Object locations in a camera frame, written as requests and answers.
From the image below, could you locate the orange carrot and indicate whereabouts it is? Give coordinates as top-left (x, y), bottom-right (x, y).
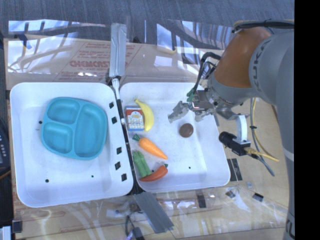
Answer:
top-left (131, 133), bottom-right (169, 161)

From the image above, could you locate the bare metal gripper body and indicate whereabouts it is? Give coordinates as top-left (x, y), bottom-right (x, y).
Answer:
top-left (190, 89), bottom-right (238, 118)

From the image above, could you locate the green asparagus bunch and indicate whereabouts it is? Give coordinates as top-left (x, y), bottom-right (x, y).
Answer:
top-left (132, 150), bottom-right (153, 178)

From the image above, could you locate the brown cardboard board red print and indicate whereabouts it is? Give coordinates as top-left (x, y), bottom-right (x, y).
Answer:
top-left (3, 37), bottom-right (291, 240)

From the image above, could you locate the red chili pepper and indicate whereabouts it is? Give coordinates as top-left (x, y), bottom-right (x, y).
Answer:
top-left (138, 163), bottom-right (169, 183)

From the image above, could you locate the yellow banana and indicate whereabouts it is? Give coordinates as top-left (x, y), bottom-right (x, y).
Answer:
top-left (134, 98), bottom-right (155, 133)

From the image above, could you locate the white plastic tray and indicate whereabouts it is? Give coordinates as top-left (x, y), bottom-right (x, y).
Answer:
top-left (9, 81), bottom-right (134, 208)
top-left (119, 81), bottom-right (231, 194)

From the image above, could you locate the black cylinder on white bracket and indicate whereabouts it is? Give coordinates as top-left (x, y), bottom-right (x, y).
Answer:
top-left (218, 113), bottom-right (252, 157)

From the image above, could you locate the brown round biscuit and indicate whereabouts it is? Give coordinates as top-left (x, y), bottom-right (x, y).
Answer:
top-left (178, 122), bottom-right (195, 139)

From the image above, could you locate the blue divided plate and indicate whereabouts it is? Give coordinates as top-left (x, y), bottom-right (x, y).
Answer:
top-left (40, 96), bottom-right (109, 161)

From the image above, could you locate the red and white carton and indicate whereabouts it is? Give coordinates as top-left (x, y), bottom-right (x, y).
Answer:
top-left (124, 105), bottom-right (146, 132)

